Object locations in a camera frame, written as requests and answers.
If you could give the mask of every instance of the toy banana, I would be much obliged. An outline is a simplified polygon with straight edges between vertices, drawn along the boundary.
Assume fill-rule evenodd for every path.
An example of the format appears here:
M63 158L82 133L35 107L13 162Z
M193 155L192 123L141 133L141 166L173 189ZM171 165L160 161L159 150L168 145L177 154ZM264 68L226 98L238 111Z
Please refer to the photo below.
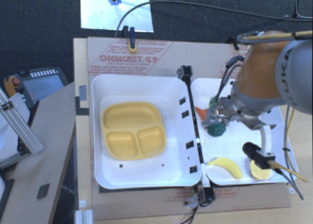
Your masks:
M242 173L240 167L230 159L220 157L216 158L212 162L208 162L208 165L216 165L227 169L236 179L241 179Z

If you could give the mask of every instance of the dark background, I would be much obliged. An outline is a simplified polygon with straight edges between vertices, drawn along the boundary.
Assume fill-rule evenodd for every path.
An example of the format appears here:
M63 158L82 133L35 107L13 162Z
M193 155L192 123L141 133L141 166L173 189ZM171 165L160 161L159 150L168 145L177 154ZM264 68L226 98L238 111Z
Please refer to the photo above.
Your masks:
M295 0L180 0L283 18ZM299 13L312 16L313 0L300 0ZM138 38L223 43L255 30L311 30L312 22L263 19L181 4L151 5L154 33ZM0 0L0 79L21 69L60 67L73 81L73 38L113 37L109 30L80 27L80 0Z

